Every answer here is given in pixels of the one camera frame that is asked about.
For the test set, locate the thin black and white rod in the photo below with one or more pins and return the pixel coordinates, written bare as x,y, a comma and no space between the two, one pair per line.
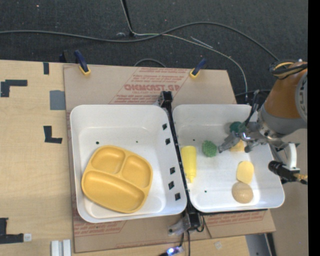
178,153

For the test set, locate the green grapes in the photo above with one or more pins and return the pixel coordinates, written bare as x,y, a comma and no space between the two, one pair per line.
209,149

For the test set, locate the brown cardboard board red print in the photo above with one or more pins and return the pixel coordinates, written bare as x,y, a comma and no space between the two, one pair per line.
105,85

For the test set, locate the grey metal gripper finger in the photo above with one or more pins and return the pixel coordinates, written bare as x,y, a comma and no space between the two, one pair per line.
228,143
250,147

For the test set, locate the black cylinder on white bracket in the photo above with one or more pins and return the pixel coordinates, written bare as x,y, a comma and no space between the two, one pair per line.
281,170

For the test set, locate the beige round bread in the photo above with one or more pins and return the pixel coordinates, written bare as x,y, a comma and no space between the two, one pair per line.
242,193

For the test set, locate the yellow cheese wedge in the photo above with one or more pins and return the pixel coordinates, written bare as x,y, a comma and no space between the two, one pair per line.
238,147

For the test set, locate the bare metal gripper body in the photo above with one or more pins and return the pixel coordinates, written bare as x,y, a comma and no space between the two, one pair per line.
257,136

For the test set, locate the white plastic tray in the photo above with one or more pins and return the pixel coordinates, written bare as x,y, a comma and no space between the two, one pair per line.
120,125
215,180

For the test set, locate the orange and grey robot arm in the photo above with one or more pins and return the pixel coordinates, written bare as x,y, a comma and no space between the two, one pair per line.
282,102

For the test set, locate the yellow divided plate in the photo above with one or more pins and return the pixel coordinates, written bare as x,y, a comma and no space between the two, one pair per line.
112,185

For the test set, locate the pale yellow oval slice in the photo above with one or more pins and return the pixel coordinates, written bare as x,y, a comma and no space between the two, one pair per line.
245,172

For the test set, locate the yellow squeeze bottle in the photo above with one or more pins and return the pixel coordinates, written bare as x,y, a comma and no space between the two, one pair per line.
189,160

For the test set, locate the dark green broccoli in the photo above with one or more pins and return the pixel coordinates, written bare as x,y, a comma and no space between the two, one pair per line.
235,126

